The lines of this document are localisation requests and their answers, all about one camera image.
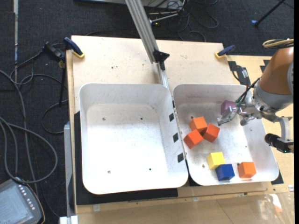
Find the wooden table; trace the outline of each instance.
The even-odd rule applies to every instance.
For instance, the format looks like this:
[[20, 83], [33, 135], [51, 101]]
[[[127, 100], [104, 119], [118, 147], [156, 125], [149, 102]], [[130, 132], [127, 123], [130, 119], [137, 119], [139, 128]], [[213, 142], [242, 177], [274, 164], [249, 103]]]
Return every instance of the wooden table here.
[[[83, 59], [73, 56], [69, 50], [66, 53], [72, 162], [75, 179], [74, 114], [80, 110], [78, 100], [80, 87], [92, 82], [124, 84], [160, 82], [157, 67], [150, 63], [140, 39], [88, 36], [72, 36], [71, 39], [85, 52]], [[157, 40], [157, 44], [160, 51], [170, 54], [170, 57], [165, 61], [165, 66], [171, 92], [178, 84], [238, 84], [232, 76], [228, 61], [235, 61], [238, 65], [245, 67], [251, 81], [254, 81], [262, 74], [260, 66], [264, 65], [263, 61], [271, 58], [269, 56], [226, 56], [222, 59], [216, 59], [214, 54], [223, 49], [222, 43]], [[283, 115], [293, 116], [293, 105], [278, 113], [278, 116]], [[281, 134], [278, 123], [273, 124], [264, 119], [263, 123], [266, 133]], [[293, 138], [293, 120], [290, 124]], [[78, 215], [79, 223], [95, 223], [94, 220], [99, 218], [103, 218], [103, 223], [117, 223], [121, 222], [122, 218], [119, 217], [120, 219], [118, 219], [119, 213], [127, 216], [134, 213], [136, 207], [148, 207], [142, 209], [144, 213], [141, 215], [144, 220], [143, 223], [152, 223], [154, 218], [152, 212], [164, 210], [171, 216], [172, 214], [175, 215], [176, 208], [182, 208], [193, 210], [196, 220], [200, 211], [199, 207], [194, 207], [192, 203], [197, 200], [238, 197], [244, 193], [260, 195], [288, 192], [288, 185], [294, 186], [293, 154], [283, 154], [274, 148], [272, 149], [284, 180], [282, 184], [272, 185], [271, 182], [253, 182], [190, 187], [187, 183], [178, 188], [177, 198], [103, 203], [101, 205], [75, 205], [75, 212]], [[217, 208], [215, 208], [215, 215], [220, 217]], [[131, 223], [139, 222], [137, 220], [133, 218]], [[173, 223], [173, 220], [166, 218], [164, 223], [170, 222]]]

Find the black floor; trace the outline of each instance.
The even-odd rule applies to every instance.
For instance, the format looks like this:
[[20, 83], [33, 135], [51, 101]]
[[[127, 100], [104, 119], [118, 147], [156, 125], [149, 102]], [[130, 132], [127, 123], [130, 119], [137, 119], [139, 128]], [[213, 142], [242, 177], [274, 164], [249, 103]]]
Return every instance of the black floor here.
[[[14, 0], [0, 3], [0, 70], [15, 76]], [[162, 20], [153, 27], [156, 39], [197, 42], [221, 42], [224, 47], [235, 45], [232, 55], [271, 56], [274, 50], [262, 48], [271, 39], [294, 37], [294, 0], [286, 0], [258, 27], [252, 20], [259, 20], [279, 0], [189, 0], [180, 16]], [[45, 223], [57, 223], [58, 217], [66, 216], [64, 137], [60, 133], [68, 119], [67, 102], [43, 114], [59, 102], [62, 70], [57, 62], [39, 52], [46, 42], [62, 43], [71, 35], [113, 37], [138, 37], [128, 8], [125, 5], [73, 0], [19, 0], [17, 85], [24, 99], [26, 125], [41, 135], [55, 148], [58, 166], [54, 173], [37, 184], [38, 196], [46, 215]], [[64, 45], [55, 45], [64, 50]], [[24, 61], [39, 54], [36, 58]], [[0, 117], [7, 122], [24, 127], [24, 115], [16, 87], [7, 76], [0, 73]], [[6, 127], [8, 138], [8, 166], [15, 175], [15, 149], [13, 138]], [[18, 140], [19, 163], [17, 176], [32, 180], [27, 158], [24, 133], [14, 129]], [[53, 168], [51, 149], [34, 135], [28, 136], [35, 179], [46, 176]], [[0, 132], [0, 183], [9, 179], [4, 167], [4, 135]]]

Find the table top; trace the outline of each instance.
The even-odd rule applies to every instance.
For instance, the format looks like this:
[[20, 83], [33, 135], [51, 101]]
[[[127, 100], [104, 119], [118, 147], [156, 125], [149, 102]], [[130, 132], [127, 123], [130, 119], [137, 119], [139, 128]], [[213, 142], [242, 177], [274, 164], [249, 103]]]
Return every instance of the table top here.
[[[88, 36], [72, 36], [71, 39], [85, 52], [83, 59], [73, 56], [71, 51], [66, 53], [74, 165], [74, 114], [80, 110], [78, 92], [84, 84], [93, 82], [155, 84], [160, 81], [157, 66], [150, 63], [141, 39]], [[170, 54], [165, 61], [165, 67], [171, 93], [178, 84], [238, 84], [229, 69], [229, 61], [234, 61], [245, 67], [251, 81], [254, 81], [262, 74], [260, 66], [264, 65], [263, 61], [271, 58], [269, 56], [226, 56], [217, 59], [214, 54], [223, 49], [222, 43], [157, 40], [157, 44], [160, 51]], [[277, 115], [293, 116], [293, 105], [280, 111]], [[273, 124], [267, 120], [263, 120], [263, 124], [267, 133], [280, 135], [279, 124]], [[293, 138], [293, 119], [290, 121], [290, 126]], [[201, 200], [219, 199], [223, 196], [236, 197], [240, 193], [257, 195], [288, 192], [288, 185], [294, 186], [293, 154], [283, 154], [274, 148], [273, 153], [284, 183], [272, 185], [271, 182], [253, 182], [196, 187], [185, 184], [178, 188], [178, 198], [151, 200], [143, 202], [143, 205], [176, 204], [197, 197], [200, 197]], [[101, 209], [118, 210], [131, 208], [134, 205], [136, 202], [104, 203], [101, 204]], [[85, 217], [90, 213], [89, 218], [92, 219], [93, 208], [93, 205], [76, 205], [75, 210], [78, 214], [84, 213]]]

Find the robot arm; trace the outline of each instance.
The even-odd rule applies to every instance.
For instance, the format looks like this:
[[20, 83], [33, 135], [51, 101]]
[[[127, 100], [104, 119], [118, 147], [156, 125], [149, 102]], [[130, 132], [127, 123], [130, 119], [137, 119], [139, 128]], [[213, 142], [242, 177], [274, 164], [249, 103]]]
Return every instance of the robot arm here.
[[294, 47], [278, 49], [266, 66], [260, 79], [248, 89], [254, 88], [252, 97], [247, 92], [236, 100], [236, 107], [227, 109], [218, 125], [231, 121], [237, 114], [242, 116], [240, 124], [246, 125], [252, 119], [267, 119], [279, 122], [281, 137], [267, 134], [265, 141], [283, 153], [294, 152], [290, 139], [289, 120], [292, 117], [278, 117], [276, 112], [293, 103], [293, 59]]

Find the blue cube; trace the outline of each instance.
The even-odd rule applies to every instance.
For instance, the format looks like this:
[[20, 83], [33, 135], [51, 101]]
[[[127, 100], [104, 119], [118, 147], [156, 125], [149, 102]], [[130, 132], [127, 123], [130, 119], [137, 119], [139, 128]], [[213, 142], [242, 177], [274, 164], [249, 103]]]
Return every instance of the blue cube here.
[[221, 164], [216, 168], [217, 178], [219, 181], [229, 181], [235, 176], [233, 165]]

